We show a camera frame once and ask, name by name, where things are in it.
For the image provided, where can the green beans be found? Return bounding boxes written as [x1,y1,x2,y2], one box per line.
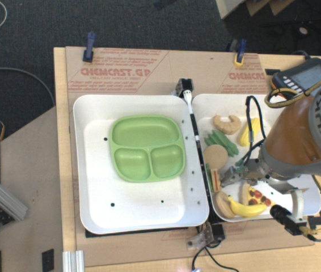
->
[204,129,239,158]

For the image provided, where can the black cylinder on white bracket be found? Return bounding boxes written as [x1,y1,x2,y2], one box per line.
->
[270,188,309,236]

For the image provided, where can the layered toy sandwich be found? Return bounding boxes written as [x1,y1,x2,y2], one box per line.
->
[210,168,223,193]

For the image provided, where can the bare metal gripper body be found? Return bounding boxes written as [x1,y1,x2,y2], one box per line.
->
[237,159,273,186]

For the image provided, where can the green toy strip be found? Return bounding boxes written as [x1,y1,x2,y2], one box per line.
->
[205,163,214,193]

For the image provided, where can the pizza slice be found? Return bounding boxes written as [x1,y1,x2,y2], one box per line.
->
[239,181,276,208]

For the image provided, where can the green divided plate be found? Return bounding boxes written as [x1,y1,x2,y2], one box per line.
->
[109,114,187,184]

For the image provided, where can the yellow corn cob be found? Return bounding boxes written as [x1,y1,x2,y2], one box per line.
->
[239,117,262,148]

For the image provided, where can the yellow banana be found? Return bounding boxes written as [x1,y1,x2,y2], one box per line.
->
[227,195,268,218]

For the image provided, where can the brown cardboard board red print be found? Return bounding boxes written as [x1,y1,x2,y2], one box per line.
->
[65,46,316,267]

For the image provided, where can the tan croissant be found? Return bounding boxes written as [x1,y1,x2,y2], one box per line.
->
[213,114,242,136]

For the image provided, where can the thin black and white rod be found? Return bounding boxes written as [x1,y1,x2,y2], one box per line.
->
[183,91,216,224]

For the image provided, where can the brown bread roll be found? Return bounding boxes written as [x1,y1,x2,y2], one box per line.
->
[214,191,236,219]

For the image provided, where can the tan round biscuit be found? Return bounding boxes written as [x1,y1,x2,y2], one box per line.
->
[202,144,229,171]

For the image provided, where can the white plastic tray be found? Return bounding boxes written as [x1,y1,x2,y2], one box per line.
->
[191,93,321,223]
[73,94,210,235]

